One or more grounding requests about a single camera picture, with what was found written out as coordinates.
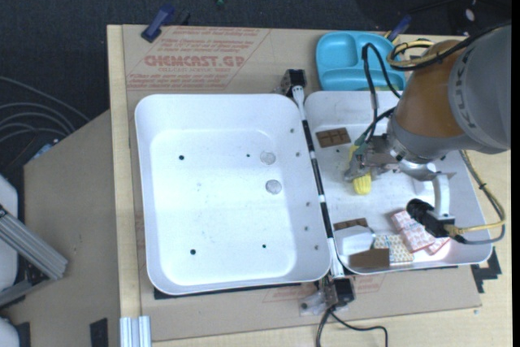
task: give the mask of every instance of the blue plastic container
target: blue plastic container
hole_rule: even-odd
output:
[[[371,43],[381,55],[388,79],[396,90],[403,90],[405,74],[387,63],[394,45],[385,37],[363,31],[340,31],[323,35],[316,47],[316,66],[324,90],[367,90],[362,49]],[[377,89],[388,89],[381,64],[372,49],[368,50],[368,67]]]

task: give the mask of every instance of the blue clamp handle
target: blue clamp handle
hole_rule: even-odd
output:
[[[168,3],[162,5],[152,23],[142,32],[141,36],[148,42],[155,41],[155,38],[161,34],[160,27],[169,24],[173,20],[173,14],[175,11],[176,9]]]

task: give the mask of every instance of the blue clamp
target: blue clamp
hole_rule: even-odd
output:
[[[176,9],[168,3],[162,5],[152,23],[142,32],[141,36],[148,42],[155,41],[155,38],[161,34],[160,27],[169,24],[173,20],[173,14],[175,11]]]

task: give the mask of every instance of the blue tray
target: blue tray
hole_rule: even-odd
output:
[[[341,31],[323,35],[316,47],[316,66],[319,82],[324,90],[366,90],[363,46],[371,43],[381,54],[388,78],[393,87],[403,90],[406,78],[403,72],[394,70],[387,63],[387,55],[394,45],[385,37],[363,31]],[[388,89],[379,60],[373,50],[368,50],[368,67],[374,86]]]

